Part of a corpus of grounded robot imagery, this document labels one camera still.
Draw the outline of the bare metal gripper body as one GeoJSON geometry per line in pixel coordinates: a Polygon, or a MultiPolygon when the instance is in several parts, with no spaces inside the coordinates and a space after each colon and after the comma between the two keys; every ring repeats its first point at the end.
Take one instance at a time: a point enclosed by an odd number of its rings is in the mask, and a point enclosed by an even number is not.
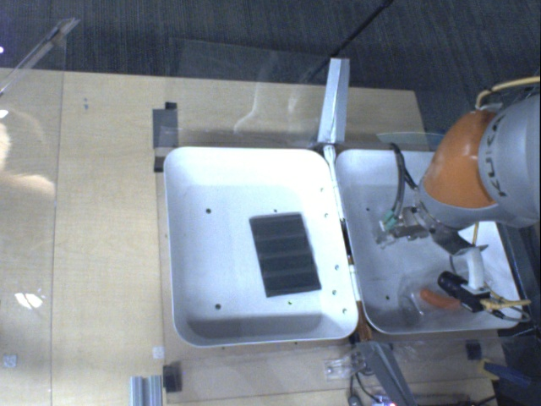
{"type": "Polygon", "coordinates": [[[424,239],[435,233],[434,220],[422,206],[406,206],[398,217],[395,237],[407,240],[424,239]]]}

